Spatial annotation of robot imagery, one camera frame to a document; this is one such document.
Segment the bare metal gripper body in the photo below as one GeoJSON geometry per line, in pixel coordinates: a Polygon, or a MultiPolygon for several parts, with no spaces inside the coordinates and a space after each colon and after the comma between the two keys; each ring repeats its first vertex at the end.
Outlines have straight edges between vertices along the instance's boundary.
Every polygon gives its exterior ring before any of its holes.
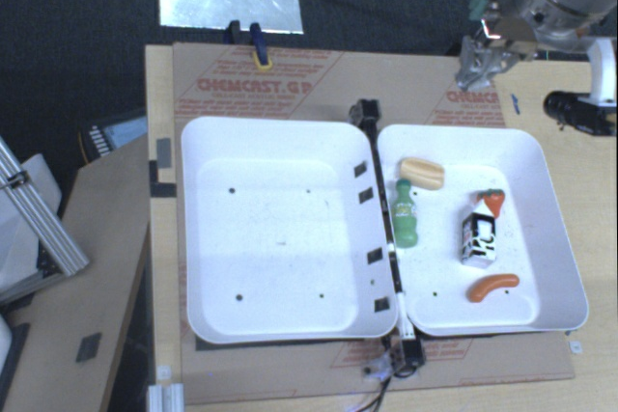
{"type": "Polygon", "coordinates": [[[531,58],[539,50],[581,54],[603,13],[568,8],[554,0],[490,0],[481,18],[480,46],[531,58]]]}

